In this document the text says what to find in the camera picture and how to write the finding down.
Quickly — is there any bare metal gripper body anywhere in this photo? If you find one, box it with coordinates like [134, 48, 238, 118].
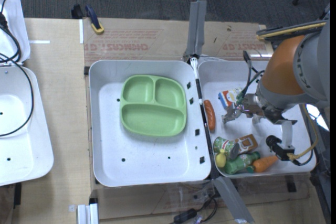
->
[236, 93, 265, 117]

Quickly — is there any orange sausage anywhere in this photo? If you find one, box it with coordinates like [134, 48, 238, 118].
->
[204, 99, 217, 131]

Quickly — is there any white blue and red carton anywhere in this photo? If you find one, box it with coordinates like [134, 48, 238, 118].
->
[217, 87, 244, 110]

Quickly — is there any green printed can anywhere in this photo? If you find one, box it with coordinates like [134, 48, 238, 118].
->
[213, 136, 237, 155]

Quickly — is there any brown carton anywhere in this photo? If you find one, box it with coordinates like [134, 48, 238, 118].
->
[234, 134, 259, 155]

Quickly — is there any yellow squeeze bottle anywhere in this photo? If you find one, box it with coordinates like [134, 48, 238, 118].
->
[215, 149, 227, 168]

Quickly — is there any green bottle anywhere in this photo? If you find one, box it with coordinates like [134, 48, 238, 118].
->
[224, 151, 261, 175]

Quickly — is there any white plastic tray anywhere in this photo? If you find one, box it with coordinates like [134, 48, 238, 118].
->
[197, 60, 317, 179]
[88, 60, 212, 188]

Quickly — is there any orange carrot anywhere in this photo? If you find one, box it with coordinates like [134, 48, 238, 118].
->
[246, 155, 279, 174]

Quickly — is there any green divided plate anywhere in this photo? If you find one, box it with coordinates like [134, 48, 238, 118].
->
[120, 74, 187, 137]

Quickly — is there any brown cardboard board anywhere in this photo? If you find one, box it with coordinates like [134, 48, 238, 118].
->
[82, 17, 318, 220]

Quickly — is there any black cylinder on white bracket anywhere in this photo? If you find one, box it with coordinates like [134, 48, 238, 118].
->
[265, 119, 298, 162]

